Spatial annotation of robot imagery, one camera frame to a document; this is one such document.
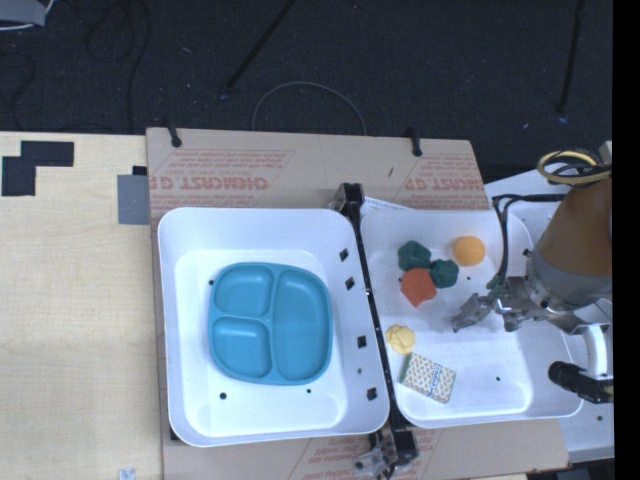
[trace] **wooden surface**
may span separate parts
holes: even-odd
[[[0,478],[161,478],[150,229],[117,214],[145,138],[72,137],[0,133],[1,156],[75,142],[35,197],[0,197]]]

